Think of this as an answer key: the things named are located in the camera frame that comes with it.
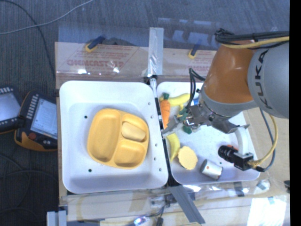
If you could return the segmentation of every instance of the toy carrot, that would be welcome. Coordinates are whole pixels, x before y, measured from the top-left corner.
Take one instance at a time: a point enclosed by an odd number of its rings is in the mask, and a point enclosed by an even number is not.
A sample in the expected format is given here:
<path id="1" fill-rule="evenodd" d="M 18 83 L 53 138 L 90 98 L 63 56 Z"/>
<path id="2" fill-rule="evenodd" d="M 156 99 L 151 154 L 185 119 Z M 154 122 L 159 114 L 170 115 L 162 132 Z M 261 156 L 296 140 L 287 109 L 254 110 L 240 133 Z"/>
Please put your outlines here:
<path id="1" fill-rule="evenodd" d="M 170 102 L 168 101 L 168 98 L 169 94 L 163 93 L 163 100 L 160 101 L 160 109 L 164 129 L 167 127 L 170 115 Z"/>

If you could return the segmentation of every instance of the wire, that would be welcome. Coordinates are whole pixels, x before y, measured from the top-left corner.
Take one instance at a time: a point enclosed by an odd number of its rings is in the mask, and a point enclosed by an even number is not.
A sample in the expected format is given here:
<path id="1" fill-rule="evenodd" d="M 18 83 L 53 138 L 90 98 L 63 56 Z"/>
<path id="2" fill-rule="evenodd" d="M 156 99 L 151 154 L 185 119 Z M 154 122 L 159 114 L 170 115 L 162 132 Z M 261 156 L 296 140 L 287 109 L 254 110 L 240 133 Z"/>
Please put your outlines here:
<path id="1" fill-rule="evenodd" d="M 270 137 L 270 139 L 271 139 L 271 141 L 272 141 L 272 144 L 273 144 L 273 143 L 274 143 L 274 138 L 273 138 L 272 132 L 271 132 L 271 130 L 270 130 L 270 127 L 269 127 L 267 118 L 265 117 L 265 115 L 264 115 L 262 109 L 260 109 L 260 112 L 261 112 L 261 115 L 262 115 L 262 117 L 263 117 L 264 123 L 265 123 L 266 126 L 267 126 L 267 129 L 268 129 L 268 132 L 269 132 L 269 137 Z M 257 171 L 260 171 L 260 172 L 265 172 L 265 171 L 267 171 L 267 170 L 270 169 L 270 167 L 273 165 L 274 160 L 275 160 L 275 157 L 276 157 L 276 149 L 273 150 L 272 159 L 271 159 L 269 165 L 268 165 L 266 168 L 256 167 L 255 169 L 256 169 Z"/>
<path id="2" fill-rule="evenodd" d="M 72 8 L 69 12 L 65 13 L 64 15 L 62 15 L 62 16 L 60 16 L 60 17 L 58 17 L 58 18 L 56 18 L 56 19 L 54 19 L 54 20 L 52 20 L 50 22 L 46 22 L 46 23 L 42 23 L 42 24 L 36 24 L 36 25 L 32 25 L 32 26 L 28 26 L 28 27 L 24 27 L 24 28 L 20 28 L 20 29 L 8 31 L 8 32 L 0 32 L 0 35 L 9 34 L 9 33 L 13 33 L 13 32 L 22 31 L 22 30 L 25 30 L 25 29 L 30 29 L 30 28 L 35 28 L 35 27 L 39 27 L 39 26 L 45 26 L 45 25 L 48 25 L 48 24 L 52 24 L 52 23 L 54 23 L 54 22 L 62 19 L 63 17 L 67 16 L 68 14 L 70 14 L 71 12 L 73 12 L 74 10 L 76 10 L 76 9 L 78 9 L 78 8 L 84 6 L 84 5 L 86 5 L 86 4 L 88 4 L 88 3 L 92 2 L 92 1 L 95 1 L 95 0 L 89 0 L 87 2 L 84 2 L 84 3 L 80 4 L 80 5 Z"/>
<path id="3" fill-rule="evenodd" d="M 10 157 L 15 153 L 15 151 L 16 151 L 17 148 L 18 148 L 17 146 L 14 148 L 14 150 L 11 153 Z M 10 207 L 10 208 L 4 209 L 4 210 L 0 210 L 0 217 L 3 214 L 8 213 L 8 212 L 18 212 L 19 213 L 20 211 L 27 211 L 27 212 L 31 213 L 37 219 L 38 215 L 36 213 L 34 213 L 32 210 L 24 208 L 24 207 L 20 207 L 21 203 L 23 202 L 23 200 L 24 200 L 24 198 L 25 198 L 25 196 L 26 196 L 26 194 L 28 192 L 29 186 L 30 186 L 31 173 L 42 174 L 42 175 L 48 176 L 48 177 L 50 177 L 56 183 L 58 183 L 58 180 L 53 175 L 51 175 L 51 174 L 49 174 L 47 172 L 43 172 L 43 171 L 40 171 L 40 170 L 33 170 L 33 169 L 31 169 L 31 164 L 30 164 L 30 169 L 22 169 L 22 167 L 18 163 L 16 163 L 14 160 L 10 159 L 9 157 L 7 157 L 5 155 L 2 155 L 2 154 L 0 154 L 0 157 L 3 158 L 3 159 L 5 159 L 7 161 L 6 164 L 5 164 L 4 175 L 1 176 L 0 178 L 3 179 L 4 195 L 6 197 L 8 205 Z M 20 170 L 19 171 L 14 171 L 14 172 L 7 173 L 8 163 L 9 162 L 12 163 L 12 164 L 14 164 Z M 17 203 L 16 206 L 13 206 L 10 203 L 10 201 L 9 201 L 8 193 L 6 193 L 6 177 L 7 176 L 13 176 L 13 175 L 16 175 L 16 174 L 23 174 L 23 173 L 25 173 L 28 176 L 28 183 L 27 183 L 27 186 L 26 186 L 25 194 L 21 198 L 20 202 Z M 33 222 L 33 223 L 44 223 L 45 222 L 44 219 L 43 220 L 33 220 L 33 219 L 25 218 L 25 217 L 22 217 L 22 218 L 25 219 L 26 221 Z"/>
<path id="4" fill-rule="evenodd" d="M 186 113 L 189 112 L 189 109 L 191 107 L 191 102 L 193 101 L 195 92 L 196 92 L 196 80 L 195 78 L 199 79 L 200 81 L 205 81 L 205 78 L 197 74 L 192 68 L 189 69 L 189 76 L 190 76 L 190 98 L 185 106 Z"/>
<path id="5" fill-rule="evenodd" d="M 20 6 L 19 4 L 15 3 L 15 2 L 12 2 L 12 1 L 8 1 L 8 0 L 0 0 L 1 2 L 7 2 L 7 3 L 11 3 L 17 7 L 19 7 L 22 11 L 24 11 L 27 16 L 32 20 L 32 22 L 37 25 L 37 22 L 33 19 L 33 17 L 26 11 L 26 9 L 24 9 L 22 6 Z M 45 37 L 44 37 L 44 34 L 42 32 L 42 30 L 40 29 L 40 27 L 37 26 L 37 29 L 38 31 L 40 32 L 41 34 L 41 37 L 43 39 L 43 44 L 44 44 L 44 47 L 45 47 L 45 51 L 46 51 L 46 55 L 47 55 L 47 59 L 48 59 L 48 63 L 49 63 L 49 66 L 50 66 L 50 69 L 51 69 L 51 72 L 52 72 L 52 75 L 55 79 L 55 71 L 54 71 L 54 67 L 52 66 L 52 63 L 51 63 L 51 59 L 50 59 L 50 55 L 49 55 L 49 51 L 47 49 L 47 45 L 46 45 L 46 40 L 45 40 Z"/>
<path id="6" fill-rule="evenodd" d="M 282 38 L 264 40 L 264 41 L 260 41 L 260 42 L 248 43 L 248 44 L 224 44 L 224 43 L 222 43 L 222 45 L 226 46 L 228 48 L 254 48 L 254 47 L 258 47 L 260 45 L 264 45 L 264 44 L 284 42 L 284 41 L 289 41 L 289 40 L 290 40 L 290 37 L 287 36 L 287 37 L 282 37 Z"/>
<path id="7" fill-rule="evenodd" d="M 163 209 L 162 209 L 162 212 L 161 212 L 160 216 L 157 218 L 156 226 L 162 226 L 163 225 L 163 221 L 164 221 L 163 218 L 162 218 L 163 212 L 164 212 L 164 206 L 163 206 Z"/>
<path id="8" fill-rule="evenodd" d="M 262 164 L 275 150 L 277 142 L 278 142 L 278 126 L 276 124 L 275 118 L 272 115 L 269 115 L 270 118 L 272 119 L 272 122 L 274 124 L 274 128 L 275 128 L 275 138 L 274 138 L 274 143 L 271 147 L 271 149 L 268 151 L 268 153 L 260 160 L 256 160 L 256 161 L 248 161 L 247 163 L 253 168 L 255 169 L 257 166 L 259 166 L 260 164 Z"/>
<path id="9" fill-rule="evenodd" d="M 215 40 L 223 44 L 235 44 L 233 43 L 233 41 L 238 40 L 254 40 L 255 42 L 257 42 L 258 40 L 281 38 L 287 36 L 289 36 L 289 31 L 261 32 L 235 35 L 232 32 L 220 28 L 215 32 Z"/>
<path id="10" fill-rule="evenodd" d="M 164 208 L 165 208 L 165 205 L 162 208 L 160 208 L 160 210 L 157 213 L 146 215 L 146 217 L 151 218 L 151 217 L 156 217 L 156 216 L 159 216 L 159 215 L 161 217 L 163 212 L 164 212 Z"/>
<path id="11" fill-rule="evenodd" d="M 271 44 L 271 45 L 267 45 L 267 46 L 260 46 L 260 47 L 256 47 L 256 48 L 248 48 L 248 49 L 274 48 L 274 47 L 280 46 L 280 45 L 288 43 L 288 42 L 289 41 L 283 41 L 283 42 L 279 42 L 279 43 L 276 43 L 276 44 Z"/>

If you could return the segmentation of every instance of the yellow divided plate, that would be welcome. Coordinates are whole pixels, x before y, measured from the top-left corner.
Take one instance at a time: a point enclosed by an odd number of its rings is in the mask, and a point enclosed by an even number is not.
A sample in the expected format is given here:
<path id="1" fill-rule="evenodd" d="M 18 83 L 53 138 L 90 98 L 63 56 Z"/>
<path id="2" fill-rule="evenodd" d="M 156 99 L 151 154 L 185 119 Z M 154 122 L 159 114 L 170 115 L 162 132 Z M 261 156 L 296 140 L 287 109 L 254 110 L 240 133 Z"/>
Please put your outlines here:
<path id="1" fill-rule="evenodd" d="M 149 144 L 146 122 L 133 114 L 102 109 L 93 118 L 87 150 L 95 161 L 123 169 L 142 164 Z"/>

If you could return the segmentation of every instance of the yellow cable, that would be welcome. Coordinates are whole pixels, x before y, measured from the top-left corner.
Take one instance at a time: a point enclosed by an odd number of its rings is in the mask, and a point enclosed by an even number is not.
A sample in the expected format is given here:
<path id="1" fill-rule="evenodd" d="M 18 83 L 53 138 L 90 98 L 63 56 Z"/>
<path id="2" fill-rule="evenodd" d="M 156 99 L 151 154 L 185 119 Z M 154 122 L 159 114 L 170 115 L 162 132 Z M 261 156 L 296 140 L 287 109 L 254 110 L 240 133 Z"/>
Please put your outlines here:
<path id="1" fill-rule="evenodd" d="M 274 138 L 274 143 L 273 146 L 271 147 L 271 149 L 269 150 L 269 152 L 260 160 L 256 160 L 256 161 L 248 161 L 248 164 L 252 167 L 255 168 L 257 166 L 259 166 L 260 164 L 262 164 L 275 150 L 276 145 L 277 145 L 277 141 L 278 141 L 278 126 L 276 124 L 275 118 L 272 115 L 269 115 L 272 119 L 272 122 L 274 124 L 274 128 L 275 128 L 275 138 Z"/>
<path id="2" fill-rule="evenodd" d="M 257 47 L 257 46 L 264 45 L 264 44 L 284 42 L 284 41 L 289 41 L 289 40 L 290 40 L 290 37 L 286 36 L 286 37 L 280 37 L 280 38 L 275 38 L 275 39 L 270 39 L 270 40 L 248 43 L 248 44 L 224 44 L 224 43 L 222 43 L 222 45 L 226 46 L 228 48 L 253 48 L 253 47 Z"/>

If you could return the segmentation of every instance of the toy banana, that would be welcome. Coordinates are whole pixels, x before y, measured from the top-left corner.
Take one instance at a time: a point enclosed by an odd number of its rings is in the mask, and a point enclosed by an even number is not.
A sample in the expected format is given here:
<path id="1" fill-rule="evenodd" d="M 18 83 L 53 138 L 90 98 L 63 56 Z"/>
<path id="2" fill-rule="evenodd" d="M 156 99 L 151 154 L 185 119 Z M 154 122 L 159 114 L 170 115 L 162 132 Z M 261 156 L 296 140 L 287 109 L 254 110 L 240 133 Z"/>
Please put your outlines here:
<path id="1" fill-rule="evenodd" d="M 172 161 L 174 160 L 174 158 L 178 155 L 179 150 L 180 150 L 180 141 L 178 136 L 175 133 L 172 133 L 168 136 L 166 136 L 166 138 L 169 141 L 170 147 L 171 147 L 171 153 L 170 153 L 170 162 L 172 163 Z"/>
<path id="2" fill-rule="evenodd" d="M 170 106 L 180 106 L 180 109 L 183 109 L 183 104 L 189 101 L 190 93 L 184 93 L 176 97 L 169 97 L 168 101 L 170 103 Z"/>

